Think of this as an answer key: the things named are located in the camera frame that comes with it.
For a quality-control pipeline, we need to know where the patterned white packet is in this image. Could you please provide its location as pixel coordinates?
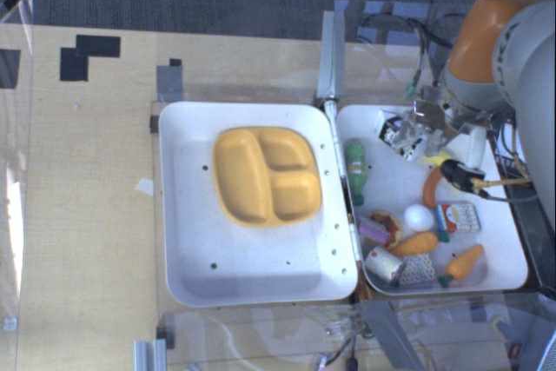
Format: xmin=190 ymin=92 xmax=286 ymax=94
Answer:
xmin=396 ymin=252 xmax=438 ymax=288

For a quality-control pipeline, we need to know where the black and white carton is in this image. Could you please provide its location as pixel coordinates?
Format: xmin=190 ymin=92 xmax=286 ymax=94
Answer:
xmin=374 ymin=109 xmax=429 ymax=162

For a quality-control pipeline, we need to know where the black cylinder on white bracket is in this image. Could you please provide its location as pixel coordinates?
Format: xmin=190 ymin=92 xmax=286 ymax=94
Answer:
xmin=440 ymin=124 xmax=488 ymax=194

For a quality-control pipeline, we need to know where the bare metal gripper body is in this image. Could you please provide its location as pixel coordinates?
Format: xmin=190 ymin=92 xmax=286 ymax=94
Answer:
xmin=411 ymin=83 xmax=493 ymax=141

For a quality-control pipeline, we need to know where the orange divided plate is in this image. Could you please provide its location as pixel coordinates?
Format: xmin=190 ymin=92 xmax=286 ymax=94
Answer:
xmin=210 ymin=126 xmax=323 ymax=229

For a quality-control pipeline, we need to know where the pink block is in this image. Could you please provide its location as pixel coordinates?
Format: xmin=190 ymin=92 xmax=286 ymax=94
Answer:
xmin=357 ymin=215 xmax=393 ymax=245

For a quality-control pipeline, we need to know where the yellow banana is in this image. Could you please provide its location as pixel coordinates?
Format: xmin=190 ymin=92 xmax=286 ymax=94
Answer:
xmin=422 ymin=150 xmax=453 ymax=169

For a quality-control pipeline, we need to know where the pizza slice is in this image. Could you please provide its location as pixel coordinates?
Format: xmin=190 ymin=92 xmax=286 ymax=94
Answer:
xmin=363 ymin=209 xmax=403 ymax=249

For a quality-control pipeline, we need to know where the orange sausage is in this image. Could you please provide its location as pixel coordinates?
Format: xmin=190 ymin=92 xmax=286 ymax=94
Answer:
xmin=421 ymin=164 xmax=445 ymax=211

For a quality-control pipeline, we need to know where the white egg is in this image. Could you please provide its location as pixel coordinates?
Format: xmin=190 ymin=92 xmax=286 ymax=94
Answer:
xmin=403 ymin=203 xmax=436 ymax=233

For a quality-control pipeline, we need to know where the white plastic tray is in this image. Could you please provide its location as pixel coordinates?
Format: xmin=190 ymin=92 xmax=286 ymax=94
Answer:
xmin=335 ymin=103 xmax=530 ymax=297
xmin=158 ymin=101 xmax=360 ymax=309

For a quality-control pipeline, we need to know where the red and white carton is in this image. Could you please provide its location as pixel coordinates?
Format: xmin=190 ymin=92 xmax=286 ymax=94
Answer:
xmin=434 ymin=202 xmax=482 ymax=236

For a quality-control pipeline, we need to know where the white can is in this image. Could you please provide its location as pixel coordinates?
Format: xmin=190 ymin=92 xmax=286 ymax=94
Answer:
xmin=364 ymin=245 xmax=406 ymax=284

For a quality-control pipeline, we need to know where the green plastic bottle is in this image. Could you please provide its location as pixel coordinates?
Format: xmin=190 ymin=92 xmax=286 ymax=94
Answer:
xmin=343 ymin=137 xmax=369 ymax=207

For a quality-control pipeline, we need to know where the orange carrot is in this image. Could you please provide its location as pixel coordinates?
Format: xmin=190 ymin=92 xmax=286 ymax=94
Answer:
xmin=387 ymin=229 xmax=451 ymax=258
xmin=437 ymin=243 xmax=485 ymax=288

